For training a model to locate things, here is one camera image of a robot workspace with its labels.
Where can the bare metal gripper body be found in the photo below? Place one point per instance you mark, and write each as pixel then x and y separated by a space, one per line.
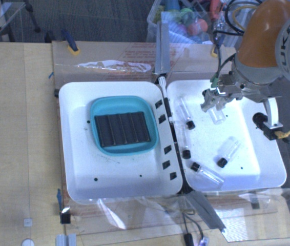
pixel 228 87

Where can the blue plate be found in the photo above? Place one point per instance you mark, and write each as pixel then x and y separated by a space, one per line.
pixel 104 106

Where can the clear plastic bottle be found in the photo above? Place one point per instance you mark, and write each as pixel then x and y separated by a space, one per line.
pixel 195 166
pixel 190 124
pixel 218 118
pixel 186 154
pixel 222 162

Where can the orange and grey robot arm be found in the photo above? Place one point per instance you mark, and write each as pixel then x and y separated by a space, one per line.
pixel 265 35

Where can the black cylinder on white bracket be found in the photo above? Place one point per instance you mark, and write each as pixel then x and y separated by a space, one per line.
pixel 271 129

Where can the black ribbed rack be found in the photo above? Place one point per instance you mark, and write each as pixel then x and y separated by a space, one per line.
pixel 122 129

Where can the white plastic tray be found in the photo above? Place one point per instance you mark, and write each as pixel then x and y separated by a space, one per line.
pixel 124 173
pixel 247 163

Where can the clear plastic storage bin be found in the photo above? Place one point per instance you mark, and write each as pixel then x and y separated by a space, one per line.
pixel 175 29

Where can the brown cardboard board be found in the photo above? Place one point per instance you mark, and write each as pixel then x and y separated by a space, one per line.
pixel 88 50

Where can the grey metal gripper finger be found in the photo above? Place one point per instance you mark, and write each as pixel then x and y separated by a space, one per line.
pixel 221 102
pixel 207 104

